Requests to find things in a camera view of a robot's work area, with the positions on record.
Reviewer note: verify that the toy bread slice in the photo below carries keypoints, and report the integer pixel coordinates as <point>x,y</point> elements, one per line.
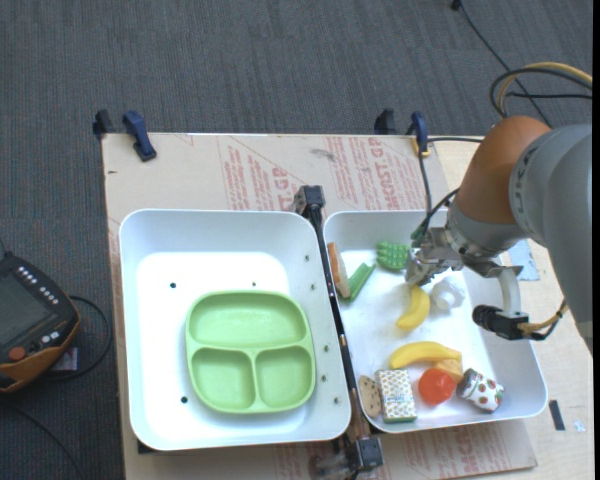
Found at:
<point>339,273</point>

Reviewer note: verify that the strawberry print jar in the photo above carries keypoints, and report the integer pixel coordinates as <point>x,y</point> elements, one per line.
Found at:
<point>482,392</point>

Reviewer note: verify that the black cylinder on white bracket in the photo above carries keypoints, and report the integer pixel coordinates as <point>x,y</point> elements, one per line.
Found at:
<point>497,319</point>

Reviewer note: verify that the green divided plate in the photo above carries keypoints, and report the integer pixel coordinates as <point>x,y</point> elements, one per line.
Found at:
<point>250,353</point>

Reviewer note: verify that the white plastic tray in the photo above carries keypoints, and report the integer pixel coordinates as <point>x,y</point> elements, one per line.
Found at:
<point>155,368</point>
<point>370,338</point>

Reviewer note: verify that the yellow banana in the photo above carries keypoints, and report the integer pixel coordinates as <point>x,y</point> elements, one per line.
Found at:
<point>422,353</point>
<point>414,310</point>

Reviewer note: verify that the white lumpy toy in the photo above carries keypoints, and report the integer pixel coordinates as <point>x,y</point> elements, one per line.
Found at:
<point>447,295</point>

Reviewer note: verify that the yellow orange toy wedge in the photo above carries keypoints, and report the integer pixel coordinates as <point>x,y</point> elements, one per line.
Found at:
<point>452,369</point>

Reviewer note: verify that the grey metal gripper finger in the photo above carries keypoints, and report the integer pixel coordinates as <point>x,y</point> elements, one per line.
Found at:
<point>425,276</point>
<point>412,273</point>

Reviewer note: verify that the brown cardboard board, red print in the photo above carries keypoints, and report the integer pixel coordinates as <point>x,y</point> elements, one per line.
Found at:
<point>260,173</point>

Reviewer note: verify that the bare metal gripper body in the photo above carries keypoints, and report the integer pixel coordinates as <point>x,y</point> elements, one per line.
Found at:
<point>439,250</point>

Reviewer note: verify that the green toy celery stick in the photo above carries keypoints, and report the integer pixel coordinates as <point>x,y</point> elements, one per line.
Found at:
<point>360,280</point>

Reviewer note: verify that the orange round toy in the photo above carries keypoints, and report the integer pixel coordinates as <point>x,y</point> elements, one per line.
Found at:
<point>436,387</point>

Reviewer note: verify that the green bumpy toy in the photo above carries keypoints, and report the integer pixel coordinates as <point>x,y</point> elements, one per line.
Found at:
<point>392,255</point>

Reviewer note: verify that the brown toy biscuit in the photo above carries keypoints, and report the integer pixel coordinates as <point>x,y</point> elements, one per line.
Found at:
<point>369,395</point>

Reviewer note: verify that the thin black and white rod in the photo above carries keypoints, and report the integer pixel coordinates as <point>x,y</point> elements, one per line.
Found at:
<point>336,308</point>

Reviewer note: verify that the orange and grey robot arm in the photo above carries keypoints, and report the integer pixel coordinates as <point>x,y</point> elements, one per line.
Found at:
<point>545,183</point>

